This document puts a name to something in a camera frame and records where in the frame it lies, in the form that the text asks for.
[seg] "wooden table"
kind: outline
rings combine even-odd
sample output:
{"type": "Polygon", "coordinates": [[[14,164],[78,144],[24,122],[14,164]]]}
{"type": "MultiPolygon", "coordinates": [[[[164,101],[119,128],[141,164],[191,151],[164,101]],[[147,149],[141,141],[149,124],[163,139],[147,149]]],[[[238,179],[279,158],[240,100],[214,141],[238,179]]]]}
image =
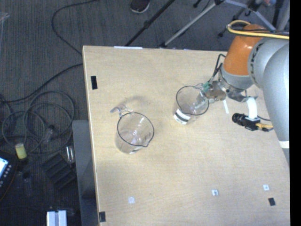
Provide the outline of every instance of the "wooden table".
{"type": "MultiPolygon", "coordinates": [[[[83,47],[100,225],[290,225],[289,166],[275,132],[231,120],[248,114],[246,103],[215,102],[190,125],[173,118],[177,90],[206,82],[220,53],[83,47]],[[115,146],[119,116],[110,110],[119,104],[154,125],[150,145],[136,154],[115,146]]],[[[262,92],[253,86],[248,95],[259,96],[258,114],[268,117],[262,92]]]]}

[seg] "robotic arm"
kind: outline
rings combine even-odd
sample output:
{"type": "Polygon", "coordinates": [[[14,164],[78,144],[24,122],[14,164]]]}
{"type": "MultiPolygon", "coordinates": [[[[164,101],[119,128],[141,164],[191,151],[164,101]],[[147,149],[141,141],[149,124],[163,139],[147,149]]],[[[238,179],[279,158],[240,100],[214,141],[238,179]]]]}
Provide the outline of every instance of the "robotic arm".
{"type": "MultiPolygon", "coordinates": [[[[225,97],[247,102],[249,98],[241,92],[253,84],[262,89],[271,123],[289,162],[289,37],[262,33],[265,28],[240,22],[245,23],[242,36],[234,38],[218,69],[218,80],[212,77],[205,96],[210,103],[225,97]]],[[[234,114],[232,120],[251,130],[258,129],[260,121],[241,114],[234,114]]]]}

